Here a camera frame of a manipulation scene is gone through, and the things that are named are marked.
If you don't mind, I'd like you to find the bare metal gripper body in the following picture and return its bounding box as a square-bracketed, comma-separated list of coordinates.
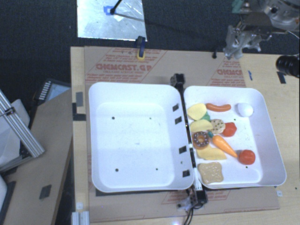
[239, 0, 300, 36]

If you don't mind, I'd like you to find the orange sausage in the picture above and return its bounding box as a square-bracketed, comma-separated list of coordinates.
[205, 103, 232, 113]

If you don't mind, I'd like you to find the white egg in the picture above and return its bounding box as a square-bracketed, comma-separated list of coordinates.
[237, 102, 254, 118]

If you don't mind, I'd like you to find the beige dotted biscuit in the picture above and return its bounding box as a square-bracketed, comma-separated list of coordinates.
[210, 119, 226, 135]

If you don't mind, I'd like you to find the red tomato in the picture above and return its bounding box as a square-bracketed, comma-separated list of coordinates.
[222, 122, 238, 137]
[238, 149, 256, 165]

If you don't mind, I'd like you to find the thin black and white rod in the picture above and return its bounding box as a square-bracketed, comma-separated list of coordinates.
[177, 82, 203, 192]

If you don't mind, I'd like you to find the orange carrot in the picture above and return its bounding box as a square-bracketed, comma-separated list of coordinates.
[207, 131, 239, 159]

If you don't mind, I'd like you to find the brown doughnut with sprinkles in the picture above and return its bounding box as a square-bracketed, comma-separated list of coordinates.
[192, 131, 210, 150]

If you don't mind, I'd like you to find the white plastic tray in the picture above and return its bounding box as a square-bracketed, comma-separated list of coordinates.
[183, 85, 287, 189]
[88, 81, 195, 193]

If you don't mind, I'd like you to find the beige bread slice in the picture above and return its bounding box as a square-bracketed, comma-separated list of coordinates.
[197, 161, 225, 185]

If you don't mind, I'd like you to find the brown cardboard board red print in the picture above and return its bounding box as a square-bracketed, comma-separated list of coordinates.
[83, 46, 281, 223]

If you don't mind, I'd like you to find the black cylinder on white bracket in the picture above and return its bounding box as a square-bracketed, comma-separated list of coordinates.
[275, 53, 300, 78]

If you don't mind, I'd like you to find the black block with thin wires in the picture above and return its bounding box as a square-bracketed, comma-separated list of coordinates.
[176, 187, 208, 211]
[170, 73, 186, 88]

